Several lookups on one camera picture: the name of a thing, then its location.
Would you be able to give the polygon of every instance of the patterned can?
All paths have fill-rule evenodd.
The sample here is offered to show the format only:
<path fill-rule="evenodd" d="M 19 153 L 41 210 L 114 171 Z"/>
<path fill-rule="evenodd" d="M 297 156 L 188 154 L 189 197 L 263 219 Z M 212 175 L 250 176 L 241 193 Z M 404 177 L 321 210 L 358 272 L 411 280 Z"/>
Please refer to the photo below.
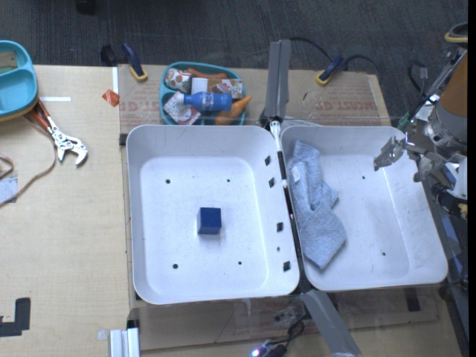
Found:
<path fill-rule="evenodd" d="M 178 90 L 189 94 L 192 85 L 193 74 L 186 71 L 170 68 L 164 78 L 164 84 L 169 89 Z"/>

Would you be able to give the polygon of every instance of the orange toy vegetable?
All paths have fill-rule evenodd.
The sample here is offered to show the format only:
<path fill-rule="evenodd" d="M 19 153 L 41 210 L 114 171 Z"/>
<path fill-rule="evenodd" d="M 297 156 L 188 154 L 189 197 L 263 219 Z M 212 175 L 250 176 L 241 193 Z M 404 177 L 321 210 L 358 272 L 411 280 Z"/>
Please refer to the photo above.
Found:
<path fill-rule="evenodd" d="M 218 78 L 221 80 L 226 80 L 228 78 L 228 75 L 226 75 L 226 73 L 206 74 L 194 68 L 188 68 L 187 72 L 196 75 L 198 78 Z"/>
<path fill-rule="evenodd" d="M 239 115 L 243 112 L 248 103 L 251 102 L 251 98 L 251 95 L 247 95 L 243 99 L 232 103 L 231 110 L 229 112 L 220 111 L 218 114 L 216 114 L 215 124 L 217 126 L 227 126 L 228 124 L 230 124 L 235 118 L 239 117 Z"/>

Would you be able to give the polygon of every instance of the red tag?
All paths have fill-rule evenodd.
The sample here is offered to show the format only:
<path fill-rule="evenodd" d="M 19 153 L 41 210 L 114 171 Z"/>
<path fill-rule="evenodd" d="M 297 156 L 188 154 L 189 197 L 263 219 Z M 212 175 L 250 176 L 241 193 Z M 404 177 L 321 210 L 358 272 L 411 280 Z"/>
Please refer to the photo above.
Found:
<path fill-rule="evenodd" d="M 119 103 L 119 95 L 113 92 L 112 90 L 106 91 L 103 94 L 103 98 L 113 107 Z"/>

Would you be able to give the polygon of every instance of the pliers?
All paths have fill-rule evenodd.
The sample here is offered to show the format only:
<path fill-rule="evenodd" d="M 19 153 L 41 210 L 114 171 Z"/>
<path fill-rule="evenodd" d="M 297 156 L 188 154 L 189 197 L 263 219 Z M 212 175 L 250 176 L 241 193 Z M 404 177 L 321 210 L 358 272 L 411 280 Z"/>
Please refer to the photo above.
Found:
<path fill-rule="evenodd" d="M 36 105 L 28 113 L 33 119 L 35 119 L 39 125 L 48 131 L 54 140 L 54 144 L 57 148 L 57 155 L 59 161 L 62 161 L 65 157 L 66 151 L 72 151 L 77 154 L 76 165 L 82 164 L 88 156 L 88 149 L 78 138 L 63 134 L 57 125 L 51 119 L 50 113 L 46 109 L 43 102 L 38 99 Z"/>

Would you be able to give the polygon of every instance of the table surface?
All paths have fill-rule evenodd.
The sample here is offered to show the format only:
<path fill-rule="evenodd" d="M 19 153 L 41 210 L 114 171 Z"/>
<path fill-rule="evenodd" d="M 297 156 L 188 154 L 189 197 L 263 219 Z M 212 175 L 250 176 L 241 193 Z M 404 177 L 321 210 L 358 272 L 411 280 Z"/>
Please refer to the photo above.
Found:
<path fill-rule="evenodd" d="M 71 98 L 46 105 L 63 132 L 86 144 L 89 157 L 76 167 L 74 155 L 66 154 L 16 203 L 0 208 L 3 321 L 13 321 L 16 299 L 31 299 L 30 329 L 21 336 L 0 338 L 0 356 L 107 356 L 103 336 L 109 329 L 124 329 L 129 314 L 120 108 L 102 98 L 115 87 L 113 69 L 47 65 L 35 69 L 39 96 Z M 244 81 L 261 78 L 255 85 L 266 87 L 266 73 L 245 69 L 240 73 Z M 303 71 L 290 71 L 290 80 L 296 75 L 312 80 L 315 74 L 299 73 Z M 0 123 L 0 152 L 15 161 L 19 187 L 55 157 L 51 142 L 23 118 Z M 458 356 L 446 305 L 437 296 L 436 301 L 438 321 L 353 331 L 364 356 Z M 257 344 L 246 341 L 144 355 L 247 356 Z M 299 337 L 287 355 L 330 356 L 319 334 Z"/>

